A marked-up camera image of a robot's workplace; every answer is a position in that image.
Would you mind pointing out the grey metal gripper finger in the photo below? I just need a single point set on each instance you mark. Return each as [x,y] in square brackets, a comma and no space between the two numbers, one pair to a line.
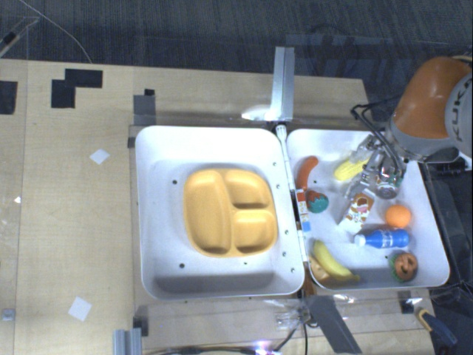
[354,189]

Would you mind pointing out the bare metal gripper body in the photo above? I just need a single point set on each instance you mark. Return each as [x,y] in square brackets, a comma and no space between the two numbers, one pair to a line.
[384,163]

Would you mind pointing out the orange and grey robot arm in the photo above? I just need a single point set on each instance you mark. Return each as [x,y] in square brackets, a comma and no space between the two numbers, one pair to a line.
[425,98]

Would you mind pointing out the yellow corn cob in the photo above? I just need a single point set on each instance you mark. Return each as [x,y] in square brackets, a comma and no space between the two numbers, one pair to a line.
[345,169]

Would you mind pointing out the white carton with colourful print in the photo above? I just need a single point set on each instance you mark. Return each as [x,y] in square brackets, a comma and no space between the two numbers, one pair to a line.
[358,211]

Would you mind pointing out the silver can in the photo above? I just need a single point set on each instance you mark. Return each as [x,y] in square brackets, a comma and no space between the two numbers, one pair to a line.
[386,191]

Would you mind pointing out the red and teal strawberry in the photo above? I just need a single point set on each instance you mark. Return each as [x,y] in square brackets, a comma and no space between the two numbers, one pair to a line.
[317,202]

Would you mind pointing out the orange ball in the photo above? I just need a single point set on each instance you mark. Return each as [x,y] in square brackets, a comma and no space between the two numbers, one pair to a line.
[398,216]

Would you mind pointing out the red sausage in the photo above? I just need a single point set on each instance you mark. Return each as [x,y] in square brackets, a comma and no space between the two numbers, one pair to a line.
[305,172]

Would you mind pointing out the small white red blue carton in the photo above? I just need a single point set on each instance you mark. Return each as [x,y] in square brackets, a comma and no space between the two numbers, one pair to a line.
[303,213]

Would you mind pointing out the blue bottle with white cap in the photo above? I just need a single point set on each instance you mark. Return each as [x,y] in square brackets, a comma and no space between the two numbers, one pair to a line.
[388,238]

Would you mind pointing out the yellow banana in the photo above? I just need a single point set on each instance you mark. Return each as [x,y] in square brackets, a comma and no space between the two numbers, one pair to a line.
[330,261]

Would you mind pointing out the white plastic tray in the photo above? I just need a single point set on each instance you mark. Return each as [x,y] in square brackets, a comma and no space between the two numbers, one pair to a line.
[425,235]
[162,198]

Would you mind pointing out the orange divided plate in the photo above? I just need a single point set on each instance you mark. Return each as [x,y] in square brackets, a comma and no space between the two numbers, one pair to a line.
[207,213]

